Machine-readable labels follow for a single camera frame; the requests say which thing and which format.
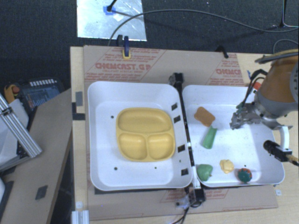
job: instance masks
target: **black cable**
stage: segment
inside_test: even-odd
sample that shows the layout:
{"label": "black cable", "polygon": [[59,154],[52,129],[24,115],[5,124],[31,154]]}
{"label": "black cable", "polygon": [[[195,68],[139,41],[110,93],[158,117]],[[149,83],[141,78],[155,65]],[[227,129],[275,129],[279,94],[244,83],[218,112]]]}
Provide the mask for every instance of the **black cable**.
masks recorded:
{"label": "black cable", "polygon": [[298,52],[285,53],[285,54],[278,55],[278,56],[274,56],[274,55],[275,54],[269,55],[269,56],[263,56],[262,58],[259,58],[259,59],[255,60],[255,62],[257,62],[259,64],[265,64],[267,62],[271,62],[271,61],[282,59],[282,58],[287,58],[287,57],[291,57],[291,56],[298,56]]}
{"label": "black cable", "polygon": [[275,54],[275,47],[276,47],[276,45],[277,45],[279,42],[292,42],[292,43],[294,43],[294,44],[296,44],[296,45],[299,45],[298,42],[293,41],[293,40],[290,40],[290,39],[280,39],[280,40],[276,41],[276,42],[274,43],[274,45],[273,45],[273,54]]}
{"label": "black cable", "polygon": [[283,2],[282,2],[282,17],[281,17],[280,27],[286,26],[289,28],[297,28],[298,26],[291,26],[291,25],[285,24],[285,7],[286,7],[286,0],[283,0]]}
{"label": "black cable", "polygon": [[202,204],[201,202],[199,202],[199,203],[194,203],[194,204],[192,204],[190,207],[192,207],[192,208],[197,208],[197,207],[199,207],[201,204]]}
{"label": "black cable", "polygon": [[119,14],[119,15],[126,16],[126,17],[132,17],[133,16],[133,15],[122,13],[122,12],[117,12],[117,11],[113,11],[113,12],[116,13],[116,14]]}
{"label": "black cable", "polygon": [[173,222],[173,223],[171,223],[171,224],[177,224],[177,223],[179,223],[179,222],[181,222],[180,224],[183,224],[184,221],[185,221],[185,218],[186,218],[186,215],[187,215],[188,210],[189,210],[189,207],[186,208],[186,210],[185,210],[183,216],[182,216],[179,220],[177,220],[177,221],[175,221],[175,222]]}
{"label": "black cable", "polygon": [[299,167],[299,163],[298,163],[298,162],[296,162],[296,161],[292,161],[291,163],[294,164],[295,166],[298,166],[298,167]]}
{"label": "black cable", "polygon": [[217,14],[209,13],[209,12],[204,12],[204,11],[199,11],[199,10],[192,10],[192,9],[163,9],[163,10],[153,10],[153,11],[148,11],[148,12],[144,12],[144,13],[139,13],[139,14],[134,15],[134,16],[128,18],[127,20],[125,20],[112,33],[112,35],[111,35],[111,37],[109,39],[109,42],[108,42],[108,46],[110,46],[111,40],[112,40],[114,34],[117,32],[117,30],[119,28],[121,28],[124,24],[126,24],[128,21],[130,21],[130,20],[132,20],[132,19],[134,19],[136,17],[146,15],[146,14],[164,13],[164,12],[190,12],[190,13],[205,14],[205,15],[209,15],[209,16],[213,16],[213,17],[218,17],[218,18],[221,18],[221,19],[224,19],[224,20],[227,20],[227,21],[239,24],[241,26],[244,26],[244,27],[247,27],[247,28],[250,28],[250,29],[253,29],[253,30],[257,30],[257,31],[261,31],[261,32],[268,32],[268,33],[285,33],[285,32],[292,32],[292,31],[298,30],[298,28],[294,28],[294,29],[284,30],[284,31],[270,31],[270,30],[259,29],[259,28],[256,28],[256,27],[253,27],[253,26],[250,26],[250,25],[246,25],[246,24],[241,23],[239,21],[235,21],[233,19],[230,19],[230,18],[227,18],[227,17],[224,17],[224,16],[220,16],[220,15],[217,15]]}
{"label": "black cable", "polygon": [[256,82],[257,82],[259,79],[264,79],[264,77],[258,77],[258,78],[256,78],[255,81],[253,82],[253,84],[252,84],[252,80],[250,81],[249,86],[248,86],[248,89],[247,89],[247,92],[246,92],[246,95],[245,95],[245,98],[244,98],[244,100],[242,101],[242,107],[245,105],[246,100],[247,100],[249,94],[252,92],[252,89],[253,89],[254,85],[256,84]]}

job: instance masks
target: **toy sink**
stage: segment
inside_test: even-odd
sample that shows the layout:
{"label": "toy sink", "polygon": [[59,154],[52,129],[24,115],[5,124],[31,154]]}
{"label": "toy sink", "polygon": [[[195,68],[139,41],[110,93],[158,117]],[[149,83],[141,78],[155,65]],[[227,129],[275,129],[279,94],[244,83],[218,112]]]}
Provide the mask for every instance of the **toy sink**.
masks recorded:
{"label": "toy sink", "polygon": [[[212,176],[204,185],[236,187],[278,184],[284,179],[281,162],[269,156],[263,142],[274,141],[260,125],[231,130],[229,123],[246,87],[189,85],[183,101],[195,166],[210,164]],[[192,181],[191,158],[182,106],[177,90],[168,84],[98,81],[88,88],[91,180],[100,190],[183,188]],[[202,146],[208,127],[194,118],[204,107],[215,116],[217,128],[211,149]],[[235,171],[225,174],[221,160],[230,159]],[[240,168],[252,180],[237,178]]]}
{"label": "toy sink", "polygon": [[100,190],[182,188],[192,179],[177,90],[98,81],[88,88],[91,180]]}

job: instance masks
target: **black carpet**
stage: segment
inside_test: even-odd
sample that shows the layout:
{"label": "black carpet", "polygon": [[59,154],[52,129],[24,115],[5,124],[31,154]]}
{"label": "black carpet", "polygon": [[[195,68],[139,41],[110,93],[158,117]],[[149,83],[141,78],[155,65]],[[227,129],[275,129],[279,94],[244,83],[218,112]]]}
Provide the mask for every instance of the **black carpet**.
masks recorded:
{"label": "black carpet", "polygon": [[[282,0],[142,0],[143,10],[197,9],[262,28],[284,30]],[[298,25],[298,0],[287,0],[285,22]],[[209,15],[171,12],[145,17],[147,42],[131,46],[158,49],[271,53],[275,41],[298,41],[298,30],[268,34]],[[106,45],[77,38],[76,0],[0,0],[0,87],[18,79],[58,77],[70,87],[70,46]],[[281,42],[277,50],[295,48]]]}

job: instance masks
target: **yellow plastic tray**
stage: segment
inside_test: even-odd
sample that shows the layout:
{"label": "yellow plastic tray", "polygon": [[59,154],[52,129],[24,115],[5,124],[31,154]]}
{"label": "yellow plastic tray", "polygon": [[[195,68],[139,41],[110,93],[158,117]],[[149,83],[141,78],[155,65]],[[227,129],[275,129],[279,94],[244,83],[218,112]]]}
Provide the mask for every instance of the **yellow plastic tray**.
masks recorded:
{"label": "yellow plastic tray", "polygon": [[175,151],[171,118],[159,109],[122,110],[116,120],[116,136],[119,151],[131,161],[163,161]]}

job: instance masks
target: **green plastic toy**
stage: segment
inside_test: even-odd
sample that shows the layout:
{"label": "green plastic toy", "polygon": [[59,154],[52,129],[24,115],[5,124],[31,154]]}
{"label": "green plastic toy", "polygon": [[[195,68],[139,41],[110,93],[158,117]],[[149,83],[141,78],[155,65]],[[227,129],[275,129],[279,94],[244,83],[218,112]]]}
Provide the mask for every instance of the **green plastic toy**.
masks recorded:
{"label": "green plastic toy", "polygon": [[205,147],[207,149],[211,149],[213,147],[216,132],[217,132],[217,129],[210,126],[210,128],[205,136],[204,142],[202,144],[203,147]]}
{"label": "green plastic toy", "polygon": [[248,168],[241,168],[238,171],[238,178],[243,183],[248,183],[252,179],[252,173]]}
{"label": "green plastic toy", "polygon": [[209,164],[200,164],[196,169],[199,179],[204,182],[209,179],[212,170],[213,167]]}

